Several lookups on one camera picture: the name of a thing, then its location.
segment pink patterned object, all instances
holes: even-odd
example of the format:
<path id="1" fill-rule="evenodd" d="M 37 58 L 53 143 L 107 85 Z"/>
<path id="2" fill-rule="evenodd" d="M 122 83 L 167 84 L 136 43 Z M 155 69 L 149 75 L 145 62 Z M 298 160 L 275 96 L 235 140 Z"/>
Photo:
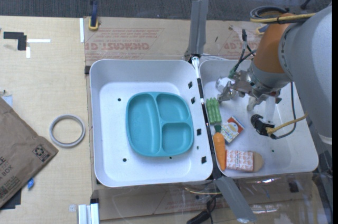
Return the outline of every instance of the pink patterned object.
<path id="1" fill-rule="evenodd" d="M 249 171 L 254 170 L 253 152 L 243 152 L 237 150 L 227 150 L 227 169 Z"/>

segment qr code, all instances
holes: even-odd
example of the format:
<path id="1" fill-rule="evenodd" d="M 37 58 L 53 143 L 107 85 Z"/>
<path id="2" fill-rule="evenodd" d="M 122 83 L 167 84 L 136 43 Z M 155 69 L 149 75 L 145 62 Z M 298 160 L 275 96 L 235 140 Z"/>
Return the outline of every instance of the qr code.
<path id="1" fill-rule="evenodd" d="M 51 156 L 51 154 L 41 144 L 38 145 L 32 152 L 41 160 L 41 162 L 45 162 Z"/>
<path id="2" fill-rule="evenodd" d="M 0 187 L 0 199 L 5 197 L 7 193 L 8 193 L 8 190 L 6 189 L 6 187 L 4 186 Z"/>

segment teal plate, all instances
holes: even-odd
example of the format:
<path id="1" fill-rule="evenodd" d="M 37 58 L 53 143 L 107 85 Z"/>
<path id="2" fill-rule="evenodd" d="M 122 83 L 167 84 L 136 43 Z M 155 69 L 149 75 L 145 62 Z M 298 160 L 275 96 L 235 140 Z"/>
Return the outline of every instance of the teal plate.
<path id="1" fill-rule="evenodd" d="M 131 147 L 145 156 L 173 156 L 190 149 L 192 117 L 184 99 L 167 92 L 142 92 L 127 103 L 126 130 Z"/>

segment brown paper bag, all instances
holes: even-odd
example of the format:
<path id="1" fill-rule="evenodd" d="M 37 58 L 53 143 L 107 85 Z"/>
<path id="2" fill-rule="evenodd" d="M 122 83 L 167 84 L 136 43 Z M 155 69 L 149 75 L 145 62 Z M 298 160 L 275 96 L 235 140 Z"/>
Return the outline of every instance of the brown paper bag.
<path id="1" fill-rule="evenodd" d="M 57 153 L 0 97 L 0 207 Z"/>

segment carrot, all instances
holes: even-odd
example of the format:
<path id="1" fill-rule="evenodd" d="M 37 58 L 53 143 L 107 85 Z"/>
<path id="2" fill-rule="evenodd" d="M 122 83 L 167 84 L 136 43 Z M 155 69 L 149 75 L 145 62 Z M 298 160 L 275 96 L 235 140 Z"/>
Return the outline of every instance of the carrot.
<path id="1" fill-rule="evenodd" d="M 223 135 L 219 132 L 216 132 L 212 139 L 218 164 L 220 165 L 221 170 L 224 171 L 226 169 L 226 141 Z"/>

